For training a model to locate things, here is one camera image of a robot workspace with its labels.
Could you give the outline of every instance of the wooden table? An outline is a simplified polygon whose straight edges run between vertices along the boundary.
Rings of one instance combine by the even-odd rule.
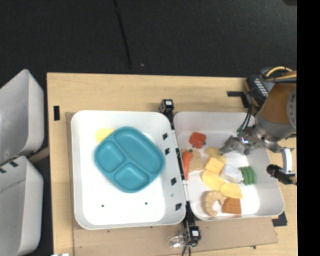
[[[163,99],[172,99],[174,101],[175,113],[182,111],[247,112],[241,98],[228,97],[228,91],[243,92],[244,79],[48,73],[47,98],[54,253],[69,253],[70,255],[78,256],[82,255],[80,253],[81,250],[85,251],[87,249],[87,252],[94,256],[98,255],[98,252],[103,248],[103,244],[100,241],[96,243],[91,241],[88,244],[84,242],[83,246],[76,244],[77,241],[74,237],[75,222],[70,186],[66,113],[76,113],[82,110],[155,112]],[[288,148],[296,148],[297,140],[285,140],[281,142],[281,145]],[[282,166],[282,156],[280,154],[270,153],[269,155],[273,164]],[[297,150],[293,152],[293,170],[297,171]],[[275,228],[278,242],[275,241],[272,244],[268,244],[267,241],[265,245],[262,242],[256,249],[242,247],[245,245],[236,246],[241,248],[230,248],[228,244],[226,247],[219,247],[219,250],[213,251],[201,252],[200,248],[198,249],[200,251],[192,251],[192,255],[298,255],[297,187],[280,184],[280,189],[285,201],[288,226]],[[267,218],[263,221],[265,222],[264,225],[270,229],[271,219]],[[159,230],[159,232],[164,232],[166,228],[163,227],[163,229]],[[130,229],[130,232],[134,235],[135,229]],[[248,231],[248,239],[254,239],[254,236],[254,230]],[[139,243],[148,243],[147,241],[144,242],[143,239],[146,239],[146,237],[137,238],[138,247]],[[163,255],[181,254],[180,251],[162,249],[167,242],[160,241],[154,245],[149,244],[146,247],[148,249],[146,255],[148,255],[148,252],[150,252],[149,255],[161,255],[161,253]],[[203,247],[206,247],[206,243],[208,241],[203,242]],[[115,250],[122,246],[119,240],[114,240],[113,248]],[[132,253],[134,251],[128,251],[128,255],[134,255]]]

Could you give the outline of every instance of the red toy food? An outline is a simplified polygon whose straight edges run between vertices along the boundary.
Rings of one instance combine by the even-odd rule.
[[[194,155],[190,151],[184,152],[182,155],[184,176],[187,181],[189,180],[189,166],[190,166],[191,159],[193,157]]]
[[[192,136],[190,137],[189,142],[195,148],[201,149],[203,147],[203,145],[205,144],[206,139],[207,139],[206,135],[195,131],[192,134]]]

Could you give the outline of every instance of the teal divided plate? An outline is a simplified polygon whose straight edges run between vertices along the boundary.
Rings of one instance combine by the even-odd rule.
[[[132,127],[110,134],[95,150],[94,160],[102,173],[127,193],[146,188],[166,165],[157,146]]]

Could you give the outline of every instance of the toy carrot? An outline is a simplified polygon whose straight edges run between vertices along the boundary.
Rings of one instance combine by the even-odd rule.
[[[192,152],[186,151],[182,155],[182,163],[183,163],[183,169],[184,169],[184,176],[185,179],[188,181],[189,180],[189,166],[191,159],[194,157]]]

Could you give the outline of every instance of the black fabric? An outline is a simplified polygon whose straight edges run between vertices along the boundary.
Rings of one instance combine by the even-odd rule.
[[[266,67],[296,70],[297,3],[119,0],[129,67],[114,0],[1,0],[0,87],[23,69],[45,94],[48,72],[248,77]],[[43,233],[32,256],[53,248],[49,158],[39,169]]]

